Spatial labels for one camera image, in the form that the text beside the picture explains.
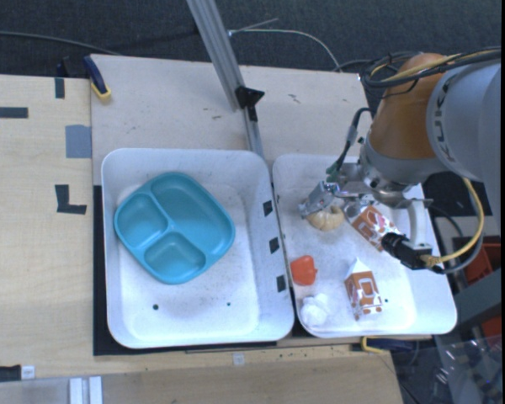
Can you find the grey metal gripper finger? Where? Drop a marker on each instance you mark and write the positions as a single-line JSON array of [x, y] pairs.
[[312, 203], [331, 200]]

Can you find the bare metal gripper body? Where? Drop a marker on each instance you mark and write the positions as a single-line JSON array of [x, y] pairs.
[[362, 181]]

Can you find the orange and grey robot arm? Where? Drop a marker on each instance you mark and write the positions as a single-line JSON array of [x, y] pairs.
[[408, 124]]

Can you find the beige toy croissant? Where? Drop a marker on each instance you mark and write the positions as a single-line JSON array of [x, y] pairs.
[[326, 221]]

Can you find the white plastic tray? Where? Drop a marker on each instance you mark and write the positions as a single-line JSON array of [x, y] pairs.
[[219, 309], [332, 255]]

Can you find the orange toy pepper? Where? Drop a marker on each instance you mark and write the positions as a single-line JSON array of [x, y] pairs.
[[303, 271]]

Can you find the white crumpled lump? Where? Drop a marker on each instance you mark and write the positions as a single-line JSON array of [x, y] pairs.
[[314, 309]]

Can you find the blue divided plate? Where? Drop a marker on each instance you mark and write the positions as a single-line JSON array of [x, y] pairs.
[[172, 225]]

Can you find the pale wood board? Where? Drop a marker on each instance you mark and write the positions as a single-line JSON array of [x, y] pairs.
[[172, 107]]

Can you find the black cylinder on white bracket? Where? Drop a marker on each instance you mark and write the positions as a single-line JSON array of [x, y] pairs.
[[406, 248]]

